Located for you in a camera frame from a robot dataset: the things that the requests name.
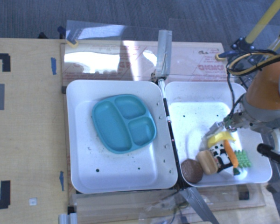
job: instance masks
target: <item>gray floor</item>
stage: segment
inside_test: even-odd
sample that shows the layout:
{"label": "gray floor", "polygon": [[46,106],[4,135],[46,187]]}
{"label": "gray floor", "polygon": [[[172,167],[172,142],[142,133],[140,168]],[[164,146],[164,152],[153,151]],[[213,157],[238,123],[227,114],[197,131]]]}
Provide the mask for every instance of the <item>gray floor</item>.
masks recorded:
{"label": "gray floor", "polygon": [[[249,34],[275,0],[0,0],[0,37],[58,39],[67,20],[171,29],[174,41],[221,42]],[[280,10],[255,40],[265,49],[280,32]],[[145,34],[140,39],[149,40]],[[280,212],[280,165],[270,190]]]}

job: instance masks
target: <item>wooden surface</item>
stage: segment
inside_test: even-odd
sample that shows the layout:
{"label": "wooden surface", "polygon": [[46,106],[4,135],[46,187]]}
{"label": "wooden surface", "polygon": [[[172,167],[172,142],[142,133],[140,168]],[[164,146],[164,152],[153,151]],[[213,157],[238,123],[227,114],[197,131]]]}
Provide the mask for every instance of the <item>wooden surface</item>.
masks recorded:
{"label": "wooden surface", "polygon": [[[0,60],[0,84],[5,84],[5,109],[0,111],[0,181],[11,181],[11,204],[0,210],[0,224],[53,224],[58,223],[59,214],[67,212],[69,192],[61,94],[63,42],[0,38],[0,53],[11,56],[11,72],[2,72]],[[52,57],[56,59],[56,75],[51,69]],[[59,180],[61,171],[64,191]],[[222,224],[279,224],[273,197],[262,189],[266,206],[216,211],[216,218]],[[34,197],[37,205],[30,206],[29,199]]]}

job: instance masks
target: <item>white tray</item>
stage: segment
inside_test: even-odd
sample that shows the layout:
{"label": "white tray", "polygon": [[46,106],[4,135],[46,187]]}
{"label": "white tray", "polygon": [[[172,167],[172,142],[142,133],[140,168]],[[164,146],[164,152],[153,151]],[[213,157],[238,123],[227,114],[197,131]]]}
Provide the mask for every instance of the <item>white tray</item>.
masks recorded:
{"label": "white tray", "polygon": [[[107,150],[91,119],[94,105],[107,97],[133,94],[146,104],[157,127],[149,145],[126,154]],[[168,189],[177,169],[164,103],[157,85],[147,81],[75,80],[66,90],[71,180],[81,193]]]}
{"label": "white tray", "polygon": [[[232,83],[236,99],[245,89]],[[187,158],[196,159],[199,151],[207,149],[202,137],[214,122],[222,121],[231,109],[231,92],[227,83],[220,82],[171,82],[165,87],[172,130],[180,164]],[[236,150],[245,150],[252,163],[251,168],[240,169],[241,174],[225,179],[219,174],[203,175],[195,187],[224,186],[243,183],[264,183],[271,179],[269,159],[261,156],[256,148],[263,140],[250,129],[238,129],[232,133],[237,139]]]}

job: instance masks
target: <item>carrot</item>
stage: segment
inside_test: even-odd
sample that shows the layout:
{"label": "carrot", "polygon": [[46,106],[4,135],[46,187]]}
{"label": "carrot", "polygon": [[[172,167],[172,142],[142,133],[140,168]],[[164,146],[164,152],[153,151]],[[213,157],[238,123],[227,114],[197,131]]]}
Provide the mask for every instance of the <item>carrot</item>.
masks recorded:
{"label": "carrot", "polygon": [[229,156],[229,159],[233,165],[233,174],[234,175],[239,175],[240,171],[237,169],[238,167],[238,159],[237,156],[235,155],[232,147],[230,146],[230,143],[228,140],[224,140],[224,149],[227,153],[227,155]]}

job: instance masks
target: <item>blue divided tray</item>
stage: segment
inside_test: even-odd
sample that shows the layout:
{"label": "blue divided tray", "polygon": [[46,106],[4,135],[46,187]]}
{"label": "blue divided tray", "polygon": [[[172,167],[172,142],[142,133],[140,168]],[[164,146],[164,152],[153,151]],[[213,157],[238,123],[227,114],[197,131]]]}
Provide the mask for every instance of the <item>blue divided tray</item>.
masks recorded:
{"label": "blue divided tray", "polygon": [[97,102],[92,120],[105,147],[116,154],[144,147],[156,136],[149,110],[135,95],[117,95]]}

